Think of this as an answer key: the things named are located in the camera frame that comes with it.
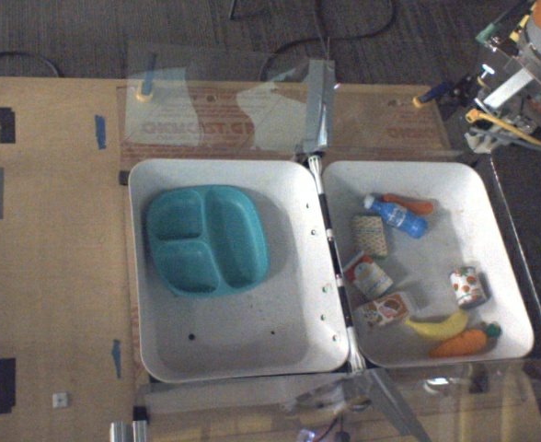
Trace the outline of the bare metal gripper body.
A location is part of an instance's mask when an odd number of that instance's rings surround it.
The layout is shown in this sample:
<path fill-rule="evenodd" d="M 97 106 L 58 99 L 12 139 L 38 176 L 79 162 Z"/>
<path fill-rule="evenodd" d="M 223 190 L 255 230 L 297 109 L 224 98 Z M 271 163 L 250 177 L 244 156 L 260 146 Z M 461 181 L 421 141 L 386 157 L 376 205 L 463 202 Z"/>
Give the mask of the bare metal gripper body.
<path fill-rule="evenodd" d="M 482 109 L 518 127 L 541 128 L 541 52 L 523 34 L 483 44 L 477 100 Z"/>

